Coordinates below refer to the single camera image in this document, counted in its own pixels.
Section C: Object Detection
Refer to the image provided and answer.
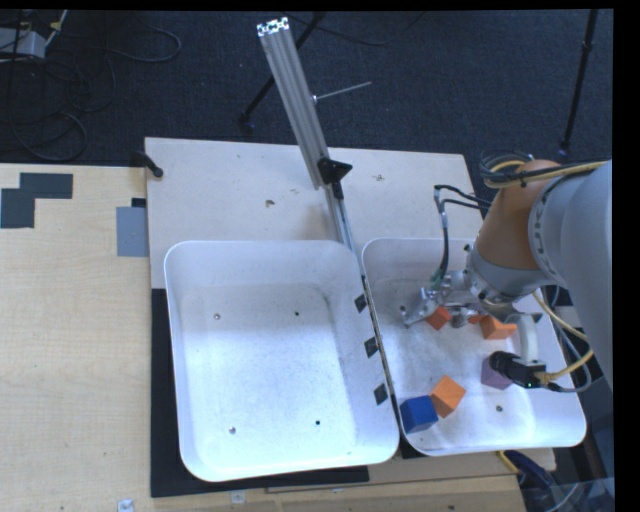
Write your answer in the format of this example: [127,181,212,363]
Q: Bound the orange cube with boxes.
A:
[429,375,468,419]
[478,314,519,342]
[425,305,453,332]

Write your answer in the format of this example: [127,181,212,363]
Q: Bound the pale wood board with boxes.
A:
[143,137,558,496]

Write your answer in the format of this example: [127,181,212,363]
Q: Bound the purple cube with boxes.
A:
[480,355,515,391]

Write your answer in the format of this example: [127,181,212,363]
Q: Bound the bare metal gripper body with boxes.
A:
[419,271,477,310]

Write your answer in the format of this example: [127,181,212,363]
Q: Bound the blue cube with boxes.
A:
[398,395,440,435]

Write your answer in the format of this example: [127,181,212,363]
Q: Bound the black cylinder on white bracket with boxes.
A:
[488,312,549,391]

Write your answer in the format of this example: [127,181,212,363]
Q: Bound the white plastic tray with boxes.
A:
[163,239,401,484]
[360,236,588,458]

